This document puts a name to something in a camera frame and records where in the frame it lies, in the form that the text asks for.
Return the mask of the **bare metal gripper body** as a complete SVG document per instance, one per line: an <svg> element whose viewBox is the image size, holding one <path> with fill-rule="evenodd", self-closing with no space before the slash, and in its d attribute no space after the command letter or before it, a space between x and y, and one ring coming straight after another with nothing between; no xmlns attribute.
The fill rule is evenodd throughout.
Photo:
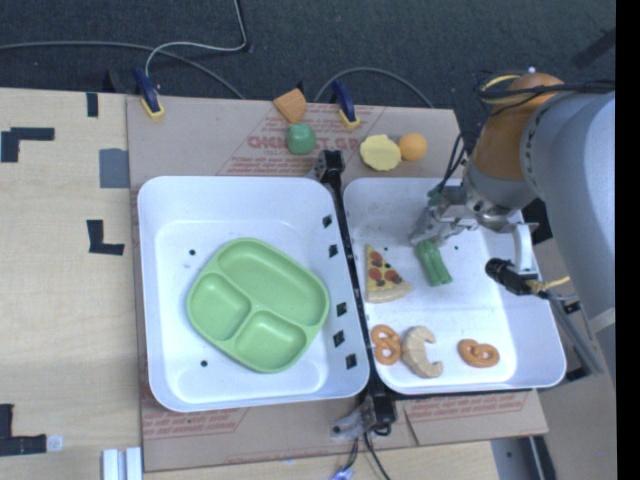
<svg viewBox="0 0 640 480"><path fill-rule="evenodd" d="M484 227L509 232L511 216L524 206L523 184L447 185L431 200L423 216L425 234L458 234Z"/></svg>

